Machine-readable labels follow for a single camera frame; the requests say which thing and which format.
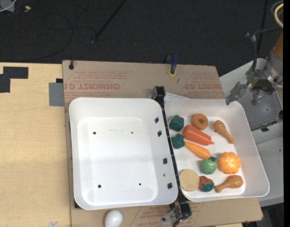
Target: white egg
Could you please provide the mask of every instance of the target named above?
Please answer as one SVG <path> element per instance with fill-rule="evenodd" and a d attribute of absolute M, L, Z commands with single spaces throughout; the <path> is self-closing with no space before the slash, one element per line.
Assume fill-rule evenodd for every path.
<path fill-rule="evenodd" d="M 110 210 L 105 217 L 105 227 L 119 227 L 123 221 L 123 215 L 118 210 Z"/>

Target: black floor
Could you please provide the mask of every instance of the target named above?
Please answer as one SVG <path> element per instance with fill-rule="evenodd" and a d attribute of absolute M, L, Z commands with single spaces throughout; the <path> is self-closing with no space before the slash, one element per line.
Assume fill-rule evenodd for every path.
<path fill-rule="evenodd" d="M 122 1 L 17 0 L 0 12 L 0 61 L 162 63 L 176 54 L 222 76 L 254 59 L 246 32 L 279 29 L 257 37 L 261 58 L 281 33 L 271 10 L 282 0 L 127 0 L 100 33 Z"/>

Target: plastic orange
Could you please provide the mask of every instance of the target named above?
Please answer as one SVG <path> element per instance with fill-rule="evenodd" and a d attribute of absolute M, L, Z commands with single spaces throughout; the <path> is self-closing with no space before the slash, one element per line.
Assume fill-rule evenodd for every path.
<path fill-rule="evenodd" d="M 224 152 L 218 159 L 220 170 L 226 174 L 235 174 L 241 167 L 239 156 L 234 152 Z"/>

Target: white cable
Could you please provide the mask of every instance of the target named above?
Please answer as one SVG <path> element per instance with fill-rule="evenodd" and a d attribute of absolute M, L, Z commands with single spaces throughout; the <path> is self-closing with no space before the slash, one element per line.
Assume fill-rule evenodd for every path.
<path fill-rule="evenodd" d="M 274 11 L 274 19 L 275 19 L 275 22 L 283 28 L 283 22 L 280 21 L 280 19 L 278 18 L 278 11 L 283 8 L 283 3 L 280 4 L 279 6 L 276 7 L 275 11 Z"/>
<path fill-rule="evenodd" d="M 12 3 L 7 7 L 7 8 L 1 9 L 1 10 L 0 10 L 0 13 L 3 12 L 3 11 L 6 11 L 6 10 L 9 9 L 9 8 L 11 8 L 11 7 L 15 4 L 16 1 L 17 1 L 17 0 L 13 0 L 13 2 L 12 2 Z"/>

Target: orange carrot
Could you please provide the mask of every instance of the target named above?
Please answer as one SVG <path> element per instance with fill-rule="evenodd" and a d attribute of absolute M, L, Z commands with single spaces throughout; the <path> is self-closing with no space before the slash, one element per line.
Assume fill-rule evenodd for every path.
<path fill-rule="evenodd" d="M 209 144 L 214 144 L 211 140 L 211 136 L 205 134 L 190 124 L 184 127 L 182 135 L 186 138 L 186 140 L 190 140 L 201 145 L 207 146 Z"/>
<path fill-rule="evenodd" d="M 209 159 L 211 157 L 210 151 L 208 149 L 199 146 L 197 144 L 185 141 L 185 146 L 191 150 L 194 154 L 196 154 L 201 159 Z"/>

